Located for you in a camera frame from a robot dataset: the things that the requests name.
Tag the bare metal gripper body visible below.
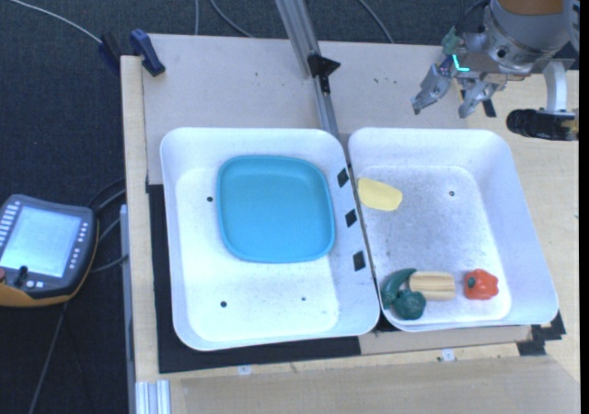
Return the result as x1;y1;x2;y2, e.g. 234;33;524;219
452;29;545;91

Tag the yellow flat toy chip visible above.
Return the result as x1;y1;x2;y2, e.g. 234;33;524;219
356;177;404;213

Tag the white plastic tray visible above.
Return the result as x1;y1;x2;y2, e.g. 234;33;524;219
346;126;560;333
158;126;383;352

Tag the orange bell pepper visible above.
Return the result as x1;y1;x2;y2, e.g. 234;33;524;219
462;268;501;302

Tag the tan bread loaf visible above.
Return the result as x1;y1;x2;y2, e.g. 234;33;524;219
408;270;457;303

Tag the blue plate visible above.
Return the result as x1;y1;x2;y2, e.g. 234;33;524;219
215;154;337;265

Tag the green chili pepper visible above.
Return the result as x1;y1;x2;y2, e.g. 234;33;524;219
379;267;418;310

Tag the pale flat board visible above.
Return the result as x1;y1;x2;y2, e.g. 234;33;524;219
141;33;533;356

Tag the green bell pepper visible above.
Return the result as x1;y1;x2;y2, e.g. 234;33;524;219
394;289;428;322

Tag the black cylinder on white bracket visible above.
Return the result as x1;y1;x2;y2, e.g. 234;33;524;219
505;61;580;143

